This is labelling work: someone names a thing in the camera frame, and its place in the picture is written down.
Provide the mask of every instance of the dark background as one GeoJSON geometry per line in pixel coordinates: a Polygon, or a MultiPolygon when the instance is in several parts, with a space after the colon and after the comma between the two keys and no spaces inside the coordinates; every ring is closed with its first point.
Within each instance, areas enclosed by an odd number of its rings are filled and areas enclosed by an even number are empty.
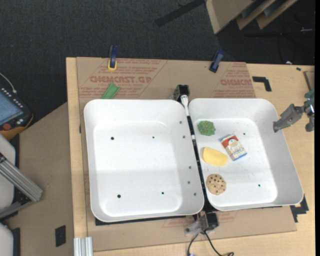
{"type": "MultiPolygon", "coordinates": [[[[0,0],[0,72],[34,114],[33,123],[67,101],[66,57],[224,61],[314,65],[315,34],[296,34],[305,50],[282,36],[248,33],[315,28],[315,0],[298,0],[270,25],[254,20],[239,30],[234,20],[214,34],[205,4],[163,26],[155,20],[192,0],[0,0]]],[[[0,85],[7,86],[0,77],[0,85]]]]}

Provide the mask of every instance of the yellow potato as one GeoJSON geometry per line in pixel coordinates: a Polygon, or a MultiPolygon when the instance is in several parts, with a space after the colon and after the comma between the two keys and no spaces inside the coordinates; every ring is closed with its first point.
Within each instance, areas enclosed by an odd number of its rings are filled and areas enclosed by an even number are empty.
{"type": "Polygon", "coordinates": [[[227,163],[228,156],[218,150],[205,147],[203,149],[203,159],[209,165],[222,167],[227,163]]]}

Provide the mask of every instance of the green tape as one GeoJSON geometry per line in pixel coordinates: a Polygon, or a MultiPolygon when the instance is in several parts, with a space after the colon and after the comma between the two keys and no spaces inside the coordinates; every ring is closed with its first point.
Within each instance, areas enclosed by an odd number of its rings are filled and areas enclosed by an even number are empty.
{"type": "Polygon", "coordinates": [[[110,83],[110,85],[108,86],[108,89],[106,89],[101,99],[104,99],[104,100],[112,99],[119,92],[120,89],[121,88],[118,86],[115,86],[113,82],[110,83]]]}

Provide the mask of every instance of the black cable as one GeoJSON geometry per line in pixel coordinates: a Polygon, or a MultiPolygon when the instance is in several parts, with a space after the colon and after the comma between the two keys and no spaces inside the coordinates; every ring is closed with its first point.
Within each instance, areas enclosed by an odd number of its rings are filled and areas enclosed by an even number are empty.
{"type": "MultiPolygon", "coordinates": [[[[215,253],[216,253],[218,256],[222,256],[222,255],[216,250],[216,248],[214,247],[214,245],[212,244],[212,242],[211,242],[211,240],[210,240],[210,238],[209,238],[209,236],[208,236],[208,234],[207,234],[207,230],[208,230],[208,229],[205,229],[203,232],[200,232],[200,233],[196,234],[196,235],[193,237],[193,239],[191,240],[191,242],[190,242],[190,244],[189,244],[189,246],[188,246],[187,256],[190,255],[190,247],[191,247],[191,244],[192,244],[193,241],[198,237],[199,234],[205,235],[206,238],[208,239],[208,241],[209,241],[212,249],[215,251],[215,253]]],[[[230,252],[227,256],[234,256],[234,255],[235,255],[234,252],[230,252]]]]}

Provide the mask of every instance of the cardboard sheet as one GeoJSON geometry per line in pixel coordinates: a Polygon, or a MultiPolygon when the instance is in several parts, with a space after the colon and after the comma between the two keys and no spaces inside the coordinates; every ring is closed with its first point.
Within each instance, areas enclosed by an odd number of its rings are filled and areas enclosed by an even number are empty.
{"type": "MultiPolygon", "coordinates": [[[[118,59],[117,70],[109,71],[108,59],[77,57],[76,60],[87,229],[94,241],[94,251],[189,242],[192,238],[185,235],[184,228],[194,222],[192,216],[96,225],[90,207],[84,106],[90,100],[100,99],[110,83],[121,87],[114,99],[170,99],[177,85],[189,86],[190,100],[255,98],[246,63],[221,62],[217,73],[213,73],[209,71],[210,61],[118,59]]],[[[213,239],[296,230],[289,206],[218,211],[217,216],[219,227],[210,234],[213,239]]]]}

